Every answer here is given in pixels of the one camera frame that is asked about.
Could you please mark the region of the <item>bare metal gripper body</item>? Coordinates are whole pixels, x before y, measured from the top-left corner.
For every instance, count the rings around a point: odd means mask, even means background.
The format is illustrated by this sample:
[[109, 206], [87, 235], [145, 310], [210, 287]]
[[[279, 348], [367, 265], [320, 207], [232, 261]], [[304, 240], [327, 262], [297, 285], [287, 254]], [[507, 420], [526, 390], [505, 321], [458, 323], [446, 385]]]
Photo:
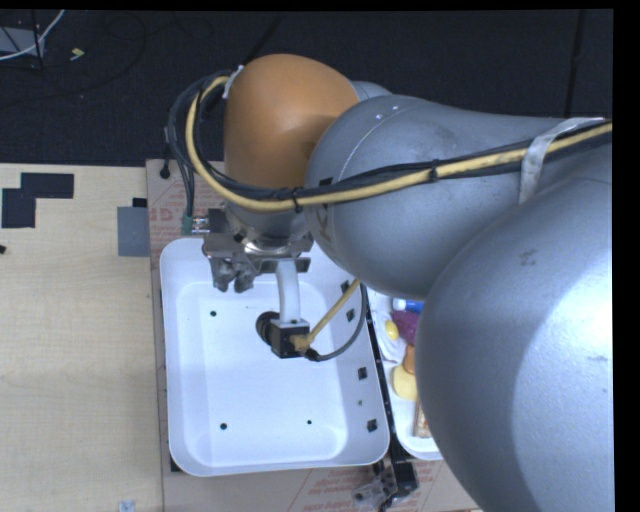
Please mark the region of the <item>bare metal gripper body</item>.
[[203, 253], [212, 264], [236, 273], [273, 273], [282, 260], [308, 269], [313, 237], [302, 213], [259, 213], [245, 208], [210, 209]]

